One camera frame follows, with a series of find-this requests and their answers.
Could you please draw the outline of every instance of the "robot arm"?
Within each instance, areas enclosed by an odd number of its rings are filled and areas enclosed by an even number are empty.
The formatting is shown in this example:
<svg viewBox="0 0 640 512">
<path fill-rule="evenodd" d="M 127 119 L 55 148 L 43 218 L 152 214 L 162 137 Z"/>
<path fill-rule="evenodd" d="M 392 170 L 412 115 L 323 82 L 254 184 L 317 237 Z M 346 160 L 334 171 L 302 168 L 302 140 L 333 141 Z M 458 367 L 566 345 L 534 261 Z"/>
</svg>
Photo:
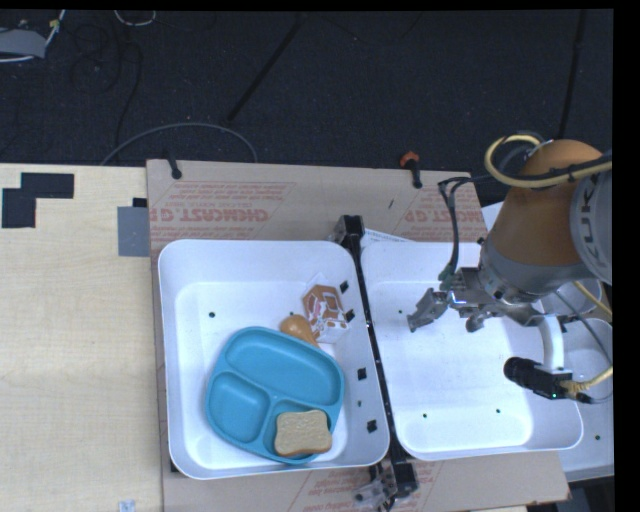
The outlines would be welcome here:
<svg viewBox="0 0 640 512">
<path fill-rule="evenodd" d="M 439 291 L 430 288 L 407 316 L 410 330 L 428 325 L 451 308 L 466 318 L 468 332 L 487 318 L 507 316 L 525 327 L 537 327 L 545 360 L 512 358 L 505 375 L 547 398 L 561 398 L 564 371 L 562 334 L 557 321 L 536 303 L 563 284 L 597 278 L 612 284 L 610 155 L 574 140 L 537 142 L 519 175 L 500 175 L 487 151 L 487 170 L 512 188 L 483 242 L 477 267 L 451 269 Z"/>
</svg>

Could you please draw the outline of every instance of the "cable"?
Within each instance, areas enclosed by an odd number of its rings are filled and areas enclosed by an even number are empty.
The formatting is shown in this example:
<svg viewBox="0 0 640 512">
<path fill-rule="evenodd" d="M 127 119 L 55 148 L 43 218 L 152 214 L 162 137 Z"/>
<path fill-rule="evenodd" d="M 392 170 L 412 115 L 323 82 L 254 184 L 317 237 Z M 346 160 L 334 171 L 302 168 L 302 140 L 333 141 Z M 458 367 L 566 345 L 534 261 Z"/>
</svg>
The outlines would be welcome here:
<svg viewBox="0 0 640 512">
<path fill-rule="evenodd" d="M 118 119 L 118 125 L 116 127 L 115 145 L 117 147 L 120 144 L 120 133 L 122 131 L 122 125 L 124 124 L 125 116 L 129 110 L 129 105 L 131 105 L 131 102 L 133 101 L 133 98 L 135 97 L 136 92 L 138 91 L 138 86 L 140 84 L 140 77 L 142 75 L 143 53 L 142 48 L 140 48 L 140 45 L 138 43 L 135 43 L 128 39 L 125 40 L 124 46 L 122 46 L 120 44 L 120 41 L 118 40 L 117 35 L 114 34 L 114 37 L 116 39 L 120 61 L 126 61 L 127 59 L 125 59 L 124 56 L 129 49 L 132 49 L 135 52 L 136 57 L 134 57 L 133 60 L 128 60 L 127 62 L 131 62 L 137 65 L 133 87 L 131 88 L 131 92 L 129 93 L 129 97 L 127 98 L 124 108 L 122 109 L 122 113 L 120 114 L 120 119 Z"/>
<path fill-rule="evenodd" d="M 60 31 L 60 24 L 62 23 L 62 19 L 64 18 L 66 13 L 67 13 L 66 9 L 61 9 L 60 14 L 58 14 L 58 17 L 49 22 L 49 26 L 51 27 L 51 30 L 49 31 L 49 36 L 44 42 L 45 49 L 49 46 L 49 44 L 51 44 L 51 41 L 53 41 L 53 37 Z M 10 57 L 7 59 L 0 59 L 0 64 L 10 63 L 10 62 L 26 62 L 33 58 L 34 58 L 33 55 L 25 55 L 24 57 Z"/>
<path fill-rule="evenodd" d="M 438 275 L 441 291 L 447 291 L 451 288 L 451 283 L 453 282 L 453 277 L 458 267 L 460 235 L 458 233 L 455 193 L 462 185 L 465 185 L 466 183 L 480 183 L 488 179 L 491 179 L 491 176 L 483 175 L 476 176 L 474 178 L 468 178 L 466 176 L 456 176 L 454 178 L 449 178 L 438 183 L 438 191 L 440 192 L 440 195 L 444 199 L 444 202 L 447 205 L 447 209 L 449 210 L 449 216 L 451 217 L 451 227 L 453 229 L 453 249 L 451 251 L 451 258 L 449 258 L 449 262 L 445 265 L 444 269 L 442 269 L 442 272 L 440 272 L 440 274 Z M 447 186 L 450 183 L 455 183 L 455 185 L 451 187 L 451 191 L 447 194 Z"/>
<path fill-rule="evenodd" d="M 115 66 L 111 65 L 107 30 L 98 25 L 82 23 L 68 33 L 80 54 L 69 68 L 69 81 L 74 89 L 85 94 L 102 94 L 113 89 L 120 79 L 122 59 L 116 50 Z"/>
<path fill-rule="evenodd" d="M 567 181 L 578 180 L 592 174 L 599 172 L 611 171 L 612 161 L 608 159 L 608 156 L 604 156 L 591 162 L 585 162 L 584 164 L 577 164 L 569 166 L 566 169 L 550 170 L 546 174 L 540 174 L 537 176 L 521 176 L 519 178 L 513 178 L 500 172 L 492 162 L 493 154 L 498 146 L 507 142 L 522 141 L 529 142 L 534 145 L 534 150 L 540 147 L 540 141 L 527 134 L 514 134 L 501 137 L 496 140 L 489 149 L 487 149 L 484 157 L 484 166 L 495 179 L 498 181 L 512 186 L 521 188 L 543 188 L 550 185 L 559 185 Z"/>
<path fill-rule="evenodd" d="M 326 16 L 322 16 L 319 15 L 317 13 L 316 14 L 320 19 L 326 21 L 327 23 L 331 23 L 332 25 L 335 25 L 336 27 L 338 27 L 339 29 L 345 31 L 347 34 L 349 34 L 350 36 L 353 36 L 354 39 L 357 39 L 358 41 L 362 41 L 365 44 L 370 44 L 370 45 L 375 45 L 375 46 L 391 46 L 397 43 L 400 43 L 406 36 L 407 34 L 409 34 L 414 27 L 418 24 L 418 22 L 420 21 L 420 19 L 422 18 L 422 16 L 424 15 L 424 11 L 421 11 L 420 14 L 418 14 L 418 16 L 416 17 L 415 20 L 413 20 L 413 22 L 409 25 L 409 28 L 407 28 L 402 34 L 400 34 L 400 36 L 395 40 L 395 41 L 390 41 L 388 43 L 380 43 L 380 42 L 371 42 L 371 41 L 367 41 L 365 39 L 362 39 L 358 34 L 356 34 L 355 32 L 352 32 L 351 30 L 349 30 L 348 28 L 340 25 L 338 22 L 332 20 L 331 18 L 327 18 Z"/>
<path fill-rule="evenodd" d="M 608 322 L 612 322 L 613 321 L 613 312 L 611 311 L 611 309 L 609 307 L 607 307 L 607 305 L 598 300 L 597 297 L 595 295 L 593 295 L 589 290 L 587 290 L 587 288 L 580 282 L 580 281 L 574 281 L 573 285 L 587 298 L 589 299 L 591 302 L 593 302 L 596 306 L 598 306 L 604 313 L 606 313 L 606 315 L 608 316 Z"/>
<path fill-rule="evenodd" d="M 138 23 L 127 21 L 122 16 L 120 16 L 120 12 L 117 9 L 113 10 L 113 13 L 116 15 L 116 18 L 120 23 L 126 25 L 127 27 L 146 27 L 147 25 L 151 25 L 156 20 L 156 11 L 151 11 L 151 18 L 145 21 L 141 21 Z"/>
<path fill-rule="evenodd" d="M 217 125 L 217 124 L 211 124 L 211 123 L 198 123 L 198 122 L 188 122 L 188 123 L 174 123 L 174 124 L 167 124 L 167 125 L 163 125 L 163 126 L 157 126 L 156 128 L 151 128 L 150 130 L 144 131 L 142 133 L 139 133 L 138 135 L 135 135 L 134 137 L 131 137 L 129 140 L 123 142 L 122 144 L 120 144 L 117 148 L 115 148 L 111 153 L 109 153 L 103 160 L 102 162 L 100 162 L 99 165 L 106 165 L 109 161 L 111 161 L 111 159 L 117 155 L 118 153 L 120 153 L 120 151 L 122 151 L 124 148 L 126 148 L 127 146 L 133 144 L 135 141 L 146 137 L 148 135 L 154 134 L 154 133 L 158 133 L 160 131 L 163 130 L 170 130 L 172 128 L 185 128 L 185 127 L 202 127 L 202 128 L 213 128 L 216 130 L 222 130 L 223 132 L 226 133 L 230 133 L 231 135 L 234 135 L 235 137 L 237 137 L 238 139 L 240 139 L 242 142 L 245 143 L 245 145 L 249 148 L 249 150 L 251 151 L 251 154 L 253 155 L 253 161 L 254 163 L 258 163 L 258 155 L 256 154 L 256 150 L 253 148 L 253 146 L 251 145 L 251 143 L 245 139 L 242 135 L 240 135 L 238 132 L 235 132 L 233 130 L 230 130 L 228 128 L 225 128 L 223 126 Z"/>
<path fill-rule="evenodd" d="M 218 13 L 214 12 L 213 21 L 202 28 L 181 27 L 180 25 L 176 25 L 174 23 L 168 23 L 159 18 L 156 18 L 156 23 L 160 25 L 164 25 L 169 28 L 176 29 L 176 30 L 181 30 L 182 32 L 188 32 L 190 34 L 199 34 L 201 32 L 208 32 L 209 30 L 213 30 L 215 28 L 216 24 L 218 23 Z"/>
<path fill-rule="evenodd" d="M 569 110 L 571 108 L 571 101 L 573 99 L 574 84 L 576 80 L 576 74 L 578 72 L 578 58 L 580 57 L 580 50 L 582 49 L 586 19 L 587 19 L 587 10 L 580 9 L 580 13 L 578 14 L 578 26 L 576 28 L 576 36 L 573 41 L 573 56 L 571 58 L 571 70 L 569 71 L 569 82 L 567 84 L 567 93 L 564 99 L 562 117 L 560 118 L 560 127 L 558 128 L 558 135 L 556 135 L 556 139 L 564 138 L 564 132 L 567 128 L 567 122 L 569 121 Z"/>
<path fill-rule="evenodd" d="M 611 377 L 613 375 L 613 361 L 611 360 L 611 358 L 609 357 L 608 352 L 604 348 L 604 345 L 602 344 L 602 341 L 600 340 L 600 337 L 596 334 L 596 332 L 589 325 L 589 323 L 585 320 L 585 318 L 576 310 L 576 308 L 573 306 L 573 304 L 571 304 L 567 299 L 565 299 L 562 296 L 562 294 L 559 293 L 558 291 L 555 291 L 554 293 L 562 302 L 565 303 L 565 305 L 569 309 L 571 309 L 573 311 L 573 313 L 576 315 L 578 320 L 580 320 L 583 323 L 583 325 L 587 328 L 589 333 L 596 340 L 596 343 L 600 347 L 600 350 L 602 350 L 602 352 L 604 353 L 605 357 L 607 358 L 607 361 L 609 362 L 609 367 L 606 368 L 604 371 L 600 372 L 598 375 L 596 375 L 592 379 L 589 379 L 589 380 L 587 380 L 585 382 L 578 382 L 578 381 L 573 381 L 573 380 L 561 381 L 560 385 L 562 387 L 566 388 L 568 390 L 569 394 L 573 395 L 576 399 L 579 399 L 580 401 L 582 401 L 584 403 L 591 403 L 591 404 L 603 403 L 603 402 L 605 402 L 606 400 L 610 399 L 613 396 L 613 391 L 609 395 L 607 395 L 606 397 L 603 397 L 603 398 L 592 398 L 590 396 L 584 395 L 583 392 L 586 391 L 587 389 L 595 386 L 596 384 L 599 384 L 600 382 L 608 379 L 609 377 Z"/>
<path fill-rule="evenodd" d="M 545 139 L 542 137 L 542 135 L 536 133 L 536 132 L 530 132 L 530 131 L 518 131 L 519 134 L 525 134 L 525 135 L 531 135 L 532 137 L 538 139 L 538 143 L 542 144 L 545 142 Z M 505 169 L 507 167 L 507 165 L 509 164 L 509 162 L 515 158 L 516 156 L 518 156 L 520 153 L 524 153 L 527 151 L 527 147 L 526 146 L 520 146 L 520 147 L 516 147 L 513 150 L 511 150 L 500 162 L 500 164 L 498 165 L 498 169 L 500 170 L 501 173 L 503 174 L 508 174 L 505 172 Z"/>
</svg>

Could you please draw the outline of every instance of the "beige table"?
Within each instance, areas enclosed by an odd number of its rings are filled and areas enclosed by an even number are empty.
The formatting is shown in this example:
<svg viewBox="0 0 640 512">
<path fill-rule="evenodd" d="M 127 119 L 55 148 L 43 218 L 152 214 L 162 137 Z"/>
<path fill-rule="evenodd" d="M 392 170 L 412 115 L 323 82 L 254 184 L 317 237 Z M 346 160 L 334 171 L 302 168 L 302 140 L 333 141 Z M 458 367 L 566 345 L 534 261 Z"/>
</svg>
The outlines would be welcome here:
<svg viewBox="0 0 640 512">
<path fill-rule="evenodd" d="M 38 199 L 35 228 L 0 229 L 2 507 L 117 511 L 134 500 L 137 512 L 162 510 L 151 260 L 119 256 L 117 235 L 117 208 L 147 196 L 146 169 L 5 164 L 0 185 L 19 188 L 25 171 L 72 173 L 75 191 L 72 200 Z M 422 510 L 444 510 L 456 493 L 480 495 L 492 476 L 510 473 L 516 485 L 532 480 L 526 490 L 505 491 L 521 493 L 522 503 L 568 497 L 556 454 L 532 454 L 528 468 L 522 460 L 442 465 L 432 508 Z M 460 481 L 469 471 L 477 478 Z M 216 502 L 167 510 L 267 503 L 277 511 L 280 493 L 298 496 L 309 473 L 218 481 Z M 302 512 L 297 503 L 282 510 Z"/>
</svg>

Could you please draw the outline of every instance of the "white tray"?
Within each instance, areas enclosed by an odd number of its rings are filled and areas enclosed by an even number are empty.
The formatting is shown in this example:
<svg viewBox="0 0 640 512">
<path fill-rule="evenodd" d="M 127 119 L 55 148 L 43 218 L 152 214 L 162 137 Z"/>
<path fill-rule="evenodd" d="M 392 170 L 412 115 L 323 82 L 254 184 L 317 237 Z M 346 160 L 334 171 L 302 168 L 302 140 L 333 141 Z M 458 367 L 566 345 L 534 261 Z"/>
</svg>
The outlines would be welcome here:
<svg viewBox="0 0 640 512">
<path fill-rule="evenodd" d="M 389 430 L 356 269 L 345 249 L 324 241 L 179 240 L 161 252 L 158 272 L 169 451 L 182 473 L 204 480 L 369 466 L 384 457 Z M 277 330 L 290 313 L 304 314 L 302 296 L 318 273 L 332 286 L 348 283 L 342 305 L 355 315 L 335 344 L 320 344 L 344 372 L 344 400 L 331 450 L 312 462 L 291 466 L 233 446 L 215 434 L 206 419 L 204 396 L 230 336 L 249 326 Z"/>
<path fill-rule="evenodd" d="M 461 244 L 459 266 L 475 267 L 479 252 Z M 376 242 L 362 254 L 400 444 L 422 460 L 575 446 L 583 435 L 576 403 L 535 395 L 503 373 L 512 356 L 542 361 L 538 329 L 502 317 L 471 334 L 449 309 L 410 332 L 407 314 L 429 287 L 438 289 L 450 256 L 450 243 L 427 242 Z"/>
</svg>

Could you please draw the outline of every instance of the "black carpet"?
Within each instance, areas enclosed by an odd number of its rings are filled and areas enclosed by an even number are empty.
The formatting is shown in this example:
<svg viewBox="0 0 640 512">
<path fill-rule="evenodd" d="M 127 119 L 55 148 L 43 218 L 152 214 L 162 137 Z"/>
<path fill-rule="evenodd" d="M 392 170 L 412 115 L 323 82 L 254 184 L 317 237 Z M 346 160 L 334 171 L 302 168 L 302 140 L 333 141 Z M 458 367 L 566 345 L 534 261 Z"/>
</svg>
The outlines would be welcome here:
<svg viewBox="0 0 640 512">
<path fill-rule="evenodd" d="M 59 12 L 0 27 L 46 37 Z M 411 150 L 480 175 L 517 131 L 612 146 L 613 9 L 67 10 L 45 58 L 0 57 L 1 162 L 394 169 Z"/>
</svg>

